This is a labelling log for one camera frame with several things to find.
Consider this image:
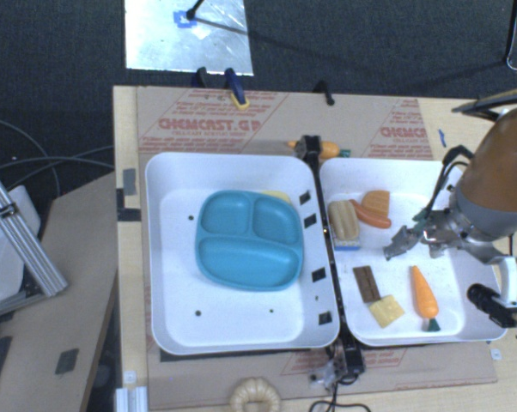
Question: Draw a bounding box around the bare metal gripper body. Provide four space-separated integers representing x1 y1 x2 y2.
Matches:
416 209 508 266

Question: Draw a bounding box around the white plastic tray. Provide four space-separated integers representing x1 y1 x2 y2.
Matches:
318 156 509 348
144 151 342 356

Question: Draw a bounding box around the red toy sausage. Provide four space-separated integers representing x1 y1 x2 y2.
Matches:
349 198 392 230

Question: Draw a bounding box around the orange toy carrot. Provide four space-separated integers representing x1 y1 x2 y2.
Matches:
410 265 441 333
287 140 354 160

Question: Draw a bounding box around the orange toy bread slice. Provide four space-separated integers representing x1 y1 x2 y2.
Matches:
361 190 392 215

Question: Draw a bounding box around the blue and white small packet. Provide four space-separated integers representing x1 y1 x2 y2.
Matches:
333 235 362 252

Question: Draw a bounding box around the brown toy chocolate bar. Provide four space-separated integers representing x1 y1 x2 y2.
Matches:
352 265 382 304

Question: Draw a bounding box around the beige toy bread bun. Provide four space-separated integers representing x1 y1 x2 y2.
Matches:
327 199 362 241

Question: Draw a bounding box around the yellow toy cheese piece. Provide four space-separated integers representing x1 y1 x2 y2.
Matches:
368 294 406 330

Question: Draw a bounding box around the thin black rod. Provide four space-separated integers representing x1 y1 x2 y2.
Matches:
306 154 355 348

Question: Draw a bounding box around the blue divided plate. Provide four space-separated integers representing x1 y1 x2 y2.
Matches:
194 189 305 293

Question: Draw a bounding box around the brown cardboard board red print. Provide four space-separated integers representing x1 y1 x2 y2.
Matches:
136 86 499 412

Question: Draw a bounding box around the beige toy doughnut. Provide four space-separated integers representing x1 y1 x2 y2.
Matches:
228 376 283 412

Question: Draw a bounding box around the black cylinder on white bracket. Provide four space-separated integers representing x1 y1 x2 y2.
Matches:
466 256 517 330

